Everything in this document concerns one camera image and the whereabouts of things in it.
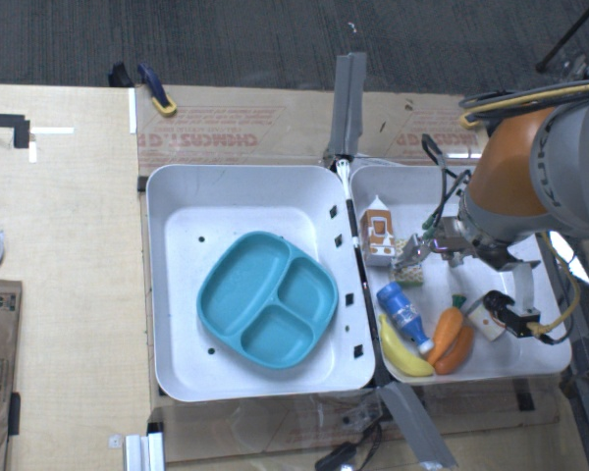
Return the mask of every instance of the teal tray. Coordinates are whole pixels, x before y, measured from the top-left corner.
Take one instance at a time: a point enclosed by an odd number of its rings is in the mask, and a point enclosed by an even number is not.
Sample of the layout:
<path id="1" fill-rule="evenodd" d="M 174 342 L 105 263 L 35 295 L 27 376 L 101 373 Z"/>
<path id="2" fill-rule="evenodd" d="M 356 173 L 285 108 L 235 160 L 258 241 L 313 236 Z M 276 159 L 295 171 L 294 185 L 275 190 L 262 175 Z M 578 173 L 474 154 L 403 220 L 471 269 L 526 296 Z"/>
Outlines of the teal tray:
<path id="1" fill-rule="evenodd" d="M 314 348 L 338 304 L 316 260 L 278 235 L 241 236 L 221 256 L 197 298 L 205 328 L 267 368 L 295 366 Z"/>

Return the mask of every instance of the black bracket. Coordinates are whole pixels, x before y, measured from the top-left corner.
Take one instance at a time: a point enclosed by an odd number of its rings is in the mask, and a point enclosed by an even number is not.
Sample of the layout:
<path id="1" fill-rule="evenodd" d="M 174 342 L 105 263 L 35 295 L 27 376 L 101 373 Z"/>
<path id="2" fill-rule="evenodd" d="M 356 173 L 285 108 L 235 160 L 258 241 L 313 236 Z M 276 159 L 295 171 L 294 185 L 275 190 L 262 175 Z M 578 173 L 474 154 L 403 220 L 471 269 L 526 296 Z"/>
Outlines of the black bracket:
<path id="1" fill-rule="evenodd" d="M 13 146 L 28 148 L 30 121 L 27 121 L 24 115 L 0 114 L 0 128 L 13 128 Z"/>

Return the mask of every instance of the orange carrot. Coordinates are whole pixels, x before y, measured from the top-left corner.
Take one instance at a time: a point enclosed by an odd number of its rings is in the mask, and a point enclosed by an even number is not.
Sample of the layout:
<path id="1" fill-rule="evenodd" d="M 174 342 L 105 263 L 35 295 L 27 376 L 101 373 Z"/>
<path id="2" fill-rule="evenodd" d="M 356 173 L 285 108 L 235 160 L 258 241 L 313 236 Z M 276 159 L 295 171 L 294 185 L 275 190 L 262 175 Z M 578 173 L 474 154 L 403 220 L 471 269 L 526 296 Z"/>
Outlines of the orange carrot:
<path id="1" fill-rule="evenodd" d="M 434 363 L 438 375 L 447 375 L 460 366 L 471 352 L 473 346 L 473 328 L 463 326 L 450 352 Z"/>
<path id="2" fill-rule="evenodd" d="M 456 307 L 448 307 L 441 313 L 434 330 L 434 335 L 432 336 L 434 347 L 426 356 L 428 363 L 432 366 L 441 359 L 443 354 L 454 343 L 455 338 L 460 332 L 460 327 L 462 327 L 463 319 L 462 312 Z"/>

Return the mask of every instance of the banana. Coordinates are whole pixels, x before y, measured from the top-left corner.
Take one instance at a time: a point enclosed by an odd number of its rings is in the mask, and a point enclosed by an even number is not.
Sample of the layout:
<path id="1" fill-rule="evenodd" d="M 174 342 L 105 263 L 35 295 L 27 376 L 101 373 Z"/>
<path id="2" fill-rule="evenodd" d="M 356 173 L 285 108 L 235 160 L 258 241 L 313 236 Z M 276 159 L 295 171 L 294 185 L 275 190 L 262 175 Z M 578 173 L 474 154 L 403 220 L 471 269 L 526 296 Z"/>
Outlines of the banana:
<path id="1" fill-rule="evenodd" d="M 425 359 L 414 355 L 397 336 L 386 314 L 380 314 L 380 340 L 386 358 L 400 371 L 410 377 L 434 375 L 434 367 Z"/>

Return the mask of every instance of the dark background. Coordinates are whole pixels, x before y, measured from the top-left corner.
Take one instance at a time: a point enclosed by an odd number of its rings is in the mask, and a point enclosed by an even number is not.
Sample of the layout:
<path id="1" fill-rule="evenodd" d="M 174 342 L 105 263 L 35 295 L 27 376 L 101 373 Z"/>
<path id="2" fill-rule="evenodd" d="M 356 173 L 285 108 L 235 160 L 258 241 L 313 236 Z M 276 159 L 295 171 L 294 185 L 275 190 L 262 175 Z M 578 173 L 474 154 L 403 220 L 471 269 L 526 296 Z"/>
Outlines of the dark background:
<path id="1" fill-rule="evenodd" d="M 123 61 L 169 84 L 332 90 L 364 51 L 366 90 L 475 94 L 589 61 L 589 0 L 0 0 L 0 83 L 104 86 Z"/>

